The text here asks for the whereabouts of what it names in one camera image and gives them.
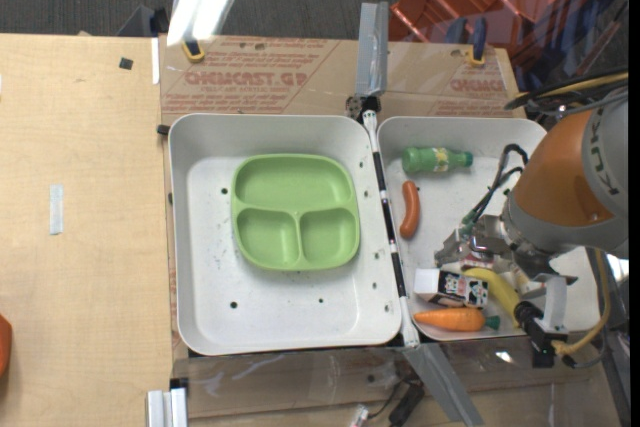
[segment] white strip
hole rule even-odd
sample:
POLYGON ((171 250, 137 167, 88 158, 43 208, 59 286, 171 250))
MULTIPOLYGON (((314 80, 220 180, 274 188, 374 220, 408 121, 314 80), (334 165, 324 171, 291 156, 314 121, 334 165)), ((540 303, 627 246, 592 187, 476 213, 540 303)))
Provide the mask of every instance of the white strip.
POLYGON ((151 38, 151 73, 153 83, 160 82, 160 44, 158 38, 151 38))
POLYGON ((63 196, 64 187, 62 184, 49 186, 49 235, 62 233, 64 228, 63 196))

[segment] black connector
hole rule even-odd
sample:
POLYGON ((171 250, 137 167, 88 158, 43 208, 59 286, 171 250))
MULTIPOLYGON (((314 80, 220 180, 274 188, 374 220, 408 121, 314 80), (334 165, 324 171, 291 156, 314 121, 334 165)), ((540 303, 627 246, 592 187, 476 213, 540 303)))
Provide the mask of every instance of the black connector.
POLYGON ((413 410, 424 398, 424 387, 416 384, 410 384, 409 389, 405 392, 398 405, 391 411, 389 422, 393 427, 401 427, 404 425, 413 410))

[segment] white tray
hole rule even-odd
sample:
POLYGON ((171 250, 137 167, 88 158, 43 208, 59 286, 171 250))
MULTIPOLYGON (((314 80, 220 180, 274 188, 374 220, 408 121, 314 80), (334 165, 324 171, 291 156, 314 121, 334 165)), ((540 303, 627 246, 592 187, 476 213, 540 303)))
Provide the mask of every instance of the white tray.
MULTIPOLYGON (((434 253, 458 226, 462 217, 475 206, 493 182, 498 157, 505 145, 519 144, 529 155, 545 135, 537 123, 525 119, 447 118, 447 117, 395 117, 380 124, 378 140, 385 168, 387 191, 393 218, 398 227, 404 216, 402 184, 413 180, 419 188, 421 219, 416 234, 410 241, 398 237, 403 262, 405 285, 409 295, 411 314, 434 308, 417 295, 412 295, 416 268, 435 268, 434 253), (455 169, 448 173, 416 173, 407 175, 402 169, 402 151, 407 146, 444 146, 457 151, 470 151, 474 155, 470 168, 455 169)), ((521 165, 513 154, 509 167, 521 165)), ((503 189, 512 187, 517 175, 503 189)), ((504 204, 499 191, 486 210, 498 215, 504 204)), ((584 249, 576 249, 552 260, 551 266, 561 274, 578 277, 568 287, 565 326, 570 331, 591 328, 598 320, 597 287, 584 249)), ((544 297, 532 300, 544 308, 544 297)), ((425 324, 416 327, 426 336, 440 341, 495 338, 522 335, 514 328, 507 313, 494 300, 485 308, 487 315, 500 315, 500 329, 488 327, 473 333, 452 332, 425 324)))
POLYGON ((342 116, 190 114, 169 132, 177 324, 206 355, 380 345, 400 329, 400 305, 369 138, 342 116), (360 247, 324 271, 256 267, 233 237, 229 194, 248 157, 309 153, 351 174, 360 247))

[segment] wooden table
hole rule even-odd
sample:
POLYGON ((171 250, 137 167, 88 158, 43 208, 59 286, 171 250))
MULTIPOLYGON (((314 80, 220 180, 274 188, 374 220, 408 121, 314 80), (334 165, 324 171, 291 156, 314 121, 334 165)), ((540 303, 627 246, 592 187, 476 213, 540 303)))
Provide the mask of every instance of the wooden table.
MULTIPOLYGON (((143 426, 147 392, 168 389, 165 182, 151 45, 0 35, 0 312, 13 326, 0 425, 143 426), (119 66, 123 57, 130 70, 119 66), (58 234, 50 233, 52 185, 64 191, 58 234)), ((555 388, 507 383, 473 399, 488 425, 537 426, 554 408, 560 423, 616 418, 599 367, 555 388)), ((346 425, 354 410, 193 424, 346 425)), ((429 398, 406 425, 444 424, 453 425, 429 398)), ((386 425, 386 414, 370 425, 386 425)))

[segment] divided green plate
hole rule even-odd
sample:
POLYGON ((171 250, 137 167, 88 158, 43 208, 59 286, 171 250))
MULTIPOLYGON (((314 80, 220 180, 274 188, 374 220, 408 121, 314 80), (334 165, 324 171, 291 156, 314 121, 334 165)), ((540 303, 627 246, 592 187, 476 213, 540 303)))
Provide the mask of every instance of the divided green plate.
POLYGON ((231 193, 236 242, 259 267, 330 269, 358 251, 355 189, 347 170, 333 159, 257 155, 236 169, 231 193))

